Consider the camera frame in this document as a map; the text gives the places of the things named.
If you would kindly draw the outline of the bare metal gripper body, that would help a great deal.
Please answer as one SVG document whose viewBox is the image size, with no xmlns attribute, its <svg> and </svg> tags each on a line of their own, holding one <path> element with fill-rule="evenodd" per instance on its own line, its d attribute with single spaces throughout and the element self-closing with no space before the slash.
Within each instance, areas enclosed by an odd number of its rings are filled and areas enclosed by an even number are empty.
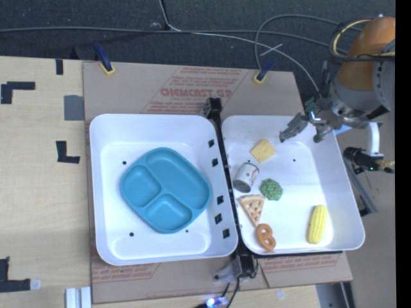
<svg viewBox="0 0 411 308">
<path fill-rule="evenodd" d="M 308 119 L 318 126 L 339 130 L 343 126 L 357 127 L 354 109 L 340 99 L 319 98 L 308 112 Z"/>
</svg>

